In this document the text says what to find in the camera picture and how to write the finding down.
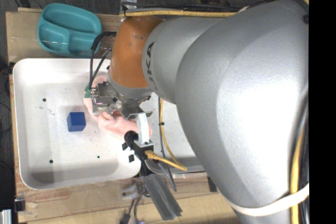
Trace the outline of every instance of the robotic arm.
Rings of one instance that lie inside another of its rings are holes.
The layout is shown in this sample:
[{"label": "robotic arm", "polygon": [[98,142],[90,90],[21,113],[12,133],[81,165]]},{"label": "robotic arm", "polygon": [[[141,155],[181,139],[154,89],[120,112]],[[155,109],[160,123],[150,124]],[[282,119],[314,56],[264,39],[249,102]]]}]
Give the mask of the robotic arm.
[{"label": "robotic arm", "polygon": [[[110,100],[97,102],[94,89],[94,107],[136,118],[155,92],[176,104],[193,151],[229,201],[272,204],[292,192],[293,155],[307,125],[307,13],[303,0],[274,0],[228,18],[126,18],[112,52]],[[290,209],[236,213],[244,224],[292,219]]]}]

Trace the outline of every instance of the white cable tie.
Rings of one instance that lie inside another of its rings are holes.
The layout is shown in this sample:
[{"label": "white cable tie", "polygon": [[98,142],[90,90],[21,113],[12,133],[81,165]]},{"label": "white cable tie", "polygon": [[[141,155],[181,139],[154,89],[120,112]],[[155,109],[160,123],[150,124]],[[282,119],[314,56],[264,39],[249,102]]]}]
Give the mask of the white cable tie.
[{"label": "white cable tie", "polygon": [[224,199],[230,204],[230,206],[233,209],[235,209],[239,213],[242,213],[248,216],[253,216],[253,217],[261,217],[261,216],[272,215],[274,213],[283,211],[294,205],[297,205],[301,203],[302,201],[304,201],[308,196],[309,196],[309,183],[307,183],[307,185],[301,190],[299,190],[298,192],[288,195],[279,200],[276,200],[272,204],[265,205],[259,208],[246,208],[246,207],[238,206],[230,202],[225,197]]}]

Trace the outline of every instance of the blue cube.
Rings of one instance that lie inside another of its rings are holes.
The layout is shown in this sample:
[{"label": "blue cube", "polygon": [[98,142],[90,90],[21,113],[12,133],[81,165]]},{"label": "blue cube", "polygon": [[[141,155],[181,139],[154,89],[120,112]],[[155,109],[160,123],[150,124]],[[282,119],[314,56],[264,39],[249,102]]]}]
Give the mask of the blue cube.
[{"label": "blue cube", "polygon": [[83,131],[86,126],[84,112],[70,112],[67,122],[69,132]]}]

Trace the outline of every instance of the pink towel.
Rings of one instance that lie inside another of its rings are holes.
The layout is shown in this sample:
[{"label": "pink towel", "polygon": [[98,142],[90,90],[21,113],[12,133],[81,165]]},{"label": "pink towel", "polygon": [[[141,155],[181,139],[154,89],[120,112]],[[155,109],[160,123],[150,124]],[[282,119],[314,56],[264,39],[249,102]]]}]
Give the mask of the pink towel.
[{"label": "pink towel", "polygon": [[[98,76],[93,80],[92,86],[95,87],[97,83],[103,83],[104,81],[107,81],[107,76]],[[84,104],[90,115],[97,121],[98,127],[102,133],[112,135],[121,142],[124,142],[124,135],[127,131],[132,130],[138,132],[136,120],[126,120],[118,110],[115,110],[112,115],[104,111],[98,116],[94,116],[91,98],[84,98]],[[151,137],[152,129],[149,125],[148,127],[149,137]]]}]

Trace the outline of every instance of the teal bowl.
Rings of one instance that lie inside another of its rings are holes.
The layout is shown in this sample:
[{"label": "teal bowl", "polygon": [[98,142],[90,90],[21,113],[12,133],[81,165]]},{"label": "teal bowl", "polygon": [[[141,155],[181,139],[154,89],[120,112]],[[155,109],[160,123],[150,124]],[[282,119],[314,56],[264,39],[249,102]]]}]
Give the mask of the teal bowl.
[{"label": "teal bowl", "polygon": [[43,49],[70,58],[90,58],[92,43],[101,33],[96,14],[60,3],[46,6],[37,26],[37,39]]}]

